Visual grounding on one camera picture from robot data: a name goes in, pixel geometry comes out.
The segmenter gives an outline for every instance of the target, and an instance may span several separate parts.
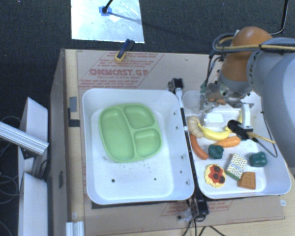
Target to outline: dark carpet floor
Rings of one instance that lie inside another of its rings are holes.
[[[284,5],[284,0],[139,1],[146,43],[134,51],[201,54],[210,52],[218,35],[245,26],[277,32]],[[21,117],[28,96],[49,107],[60,48],[120,48],[120,43],[72,40],[70,9],[70,0],[0,0],[0,119]],[[289,0],[281,36],[295,38],[295,0]],[[14,177],[15,147],[1,161],[2,173]],[[0,220],[17,235],[17,197],[0,205]]]

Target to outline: toy carrot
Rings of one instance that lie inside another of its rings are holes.
[[[220,145],[223,148],[231,148],[239,145],[241,139],[238,136],[231,136],[221,141],[214,143],[214,145]]]

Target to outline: green plate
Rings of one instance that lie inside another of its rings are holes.
[[[162,147],[153,112],[139,103],[104,109],[99,115],[99,132],[106,153],[119,163],[149,158]]]

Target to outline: green pepper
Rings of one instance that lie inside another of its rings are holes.
[[[213,159],[221,159],[223,156],[223,147],[220,145],[210,145],[208,147],[208,154]]]
[[[254,153],[249,157],[249,162],[251,166],[263,167],[267,164],[266,154],[262,151]]]

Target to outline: blue tape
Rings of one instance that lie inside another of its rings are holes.
[[[104,6],[100,6],[98,9],[99,9],[99,13],[104,17],[109,16],[109,13],[113,12],[113,10],[110,7],[108,7],[107,12],[103,13],[103,8],[104,8]]]

